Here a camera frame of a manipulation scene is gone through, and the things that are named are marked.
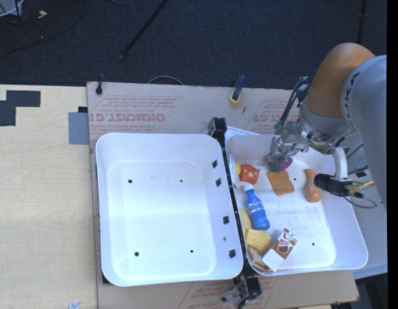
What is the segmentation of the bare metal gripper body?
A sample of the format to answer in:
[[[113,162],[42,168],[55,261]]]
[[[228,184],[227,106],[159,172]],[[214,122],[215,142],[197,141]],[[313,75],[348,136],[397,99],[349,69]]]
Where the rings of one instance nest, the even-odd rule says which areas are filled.
[[[326,153],[333,136],[312,127],[307,121],[286,121],[276,127],[278,152],[281,155],[295,155],[307,152],[310,148]]]

